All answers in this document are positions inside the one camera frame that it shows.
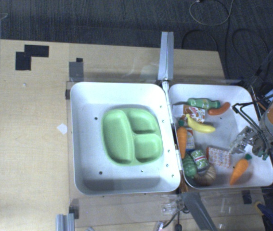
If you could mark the white plastic tray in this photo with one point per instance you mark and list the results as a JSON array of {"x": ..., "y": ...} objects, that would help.
[
  {"x": 225, "y": 131},
  {"x": 88, "y": 133}
]

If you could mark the orange and white packet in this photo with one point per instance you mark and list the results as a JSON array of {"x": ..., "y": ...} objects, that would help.
[{"x": 219, "y": 156}]

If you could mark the brown bread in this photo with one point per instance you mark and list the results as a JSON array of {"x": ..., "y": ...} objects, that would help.
[{"x": 207, "y": 177}]

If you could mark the green grapes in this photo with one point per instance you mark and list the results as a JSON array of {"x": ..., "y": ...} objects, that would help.
[{"x": 189, "y": 167}]

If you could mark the orange carrot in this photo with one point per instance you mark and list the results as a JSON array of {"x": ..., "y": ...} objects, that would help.
[
  {"x": 239, "y": 170},
  {"x": 181, "y": 138}
]

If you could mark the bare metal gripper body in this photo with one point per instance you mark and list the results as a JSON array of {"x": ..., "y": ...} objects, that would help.
[{"x": 259, "y": 146}]

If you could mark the white blue and orange carton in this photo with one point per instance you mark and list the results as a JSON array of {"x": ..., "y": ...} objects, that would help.
[{"x": 190, "y": 141}]

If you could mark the green divided plate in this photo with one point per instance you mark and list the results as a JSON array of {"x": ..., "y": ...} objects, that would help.
[{"x": 118, "y": 136}]

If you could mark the yellow banana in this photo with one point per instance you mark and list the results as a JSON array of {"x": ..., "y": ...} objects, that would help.
[{"x": 200, "y": 127}]

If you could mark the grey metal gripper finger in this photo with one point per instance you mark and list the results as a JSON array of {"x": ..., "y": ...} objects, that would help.
[
  {"x": 246, "y": 132},
  {"x": 237, "y": 146}
]

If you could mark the green and white can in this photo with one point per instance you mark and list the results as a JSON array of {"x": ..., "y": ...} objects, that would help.
[{"x": 200, "y": 159}]

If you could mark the green plastic bottle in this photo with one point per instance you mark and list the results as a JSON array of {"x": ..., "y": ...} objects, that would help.
[{"x": 202, "y": 103}]

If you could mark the orange sausage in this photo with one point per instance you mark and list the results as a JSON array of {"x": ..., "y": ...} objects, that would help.
[{"x": 219, "y": 109}]

